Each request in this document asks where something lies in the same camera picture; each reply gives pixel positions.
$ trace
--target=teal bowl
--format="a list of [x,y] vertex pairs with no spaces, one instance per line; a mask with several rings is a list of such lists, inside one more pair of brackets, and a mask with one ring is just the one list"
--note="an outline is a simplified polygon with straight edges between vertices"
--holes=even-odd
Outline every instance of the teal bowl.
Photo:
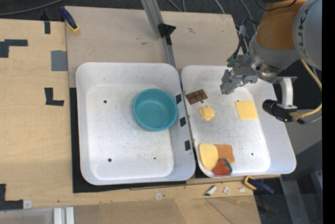
[[162,131],[171,127],[177,119],[176,101],[167,92],[147,89],[139,93],[133,103],[137,123],[147,131]]

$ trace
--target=blue and yellow clamp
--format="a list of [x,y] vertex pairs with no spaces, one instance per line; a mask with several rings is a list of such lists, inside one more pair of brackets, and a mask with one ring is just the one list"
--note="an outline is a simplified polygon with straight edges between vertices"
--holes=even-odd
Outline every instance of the blue and yellow clamp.
[[59,8],[59,12],[61,13],[61,15],[64,17],[64,19],[66,20],[66,25],[73,31],[73,32],[77,32],[79,31],[79,25],[76,24],[76,22],[74,21],[73,17],[70,15],[70,13],[64,8],[64,6],[61,6]]
[[264,191],[267,194],[274,194],[274,189],[266,185],[260,180],[255,180],[254,178],[250,176],[246,176],[243,180],[243,184],[247,186],[248,188],[252,189],[253,191],[256,189],[260,189],[261,191]]

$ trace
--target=wooden table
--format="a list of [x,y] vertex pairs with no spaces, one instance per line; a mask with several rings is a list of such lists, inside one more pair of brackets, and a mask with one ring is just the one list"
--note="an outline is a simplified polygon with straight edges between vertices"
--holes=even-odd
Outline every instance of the wooden table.
[[[155,47],[159,41],[150,31],[144,10],[67,9],[80,26],[78,33],[64,22],[52,21],[51,32],[46,34],[43,21],[0,20],[0,41],[28,41],[26,47],[10,46],[8,57],[0,58],[0,184],[7,184],[6,200],[29,200],[33,208],[75,206],[76,218],[82,218],[79,223],[89,223],[84,219],[94,218],[96,210],[101,222],[95,223],[107,223],[108,217],[103,216],[108,211],[118,212],[119,219],[137,212],[140,220],[150,215],[146,208],[175,218],[174,223],[194,223],[195,219],[197,223],[229,223],[222,211],[230,214],[233,223],[243,222],[242,218],[260,223],[253,192],[240,191],[245,187],[240,177],[229,182],[193,177],[184,186],[73,193],[69,87],[75,87],[76,67],[87,61],[165,59],[164,51]],[[172,42],[178,70],[189,64],[224,65],[235,50],[238,38],[230,15],[162,15],[166,24],[177,26]],[[99,22],[101,28],[90,28],[92,22]],[[52,70],[52,51],[68,53],[68,71]],[[46,105],[46,87],[53,88],[54,99],[64,100],[63,106]],[[217,191],[204,196],[213,185]],[[224,187],[231,189],[230,195],[222,192]],[[157,201],[155,193],[163,198]]]

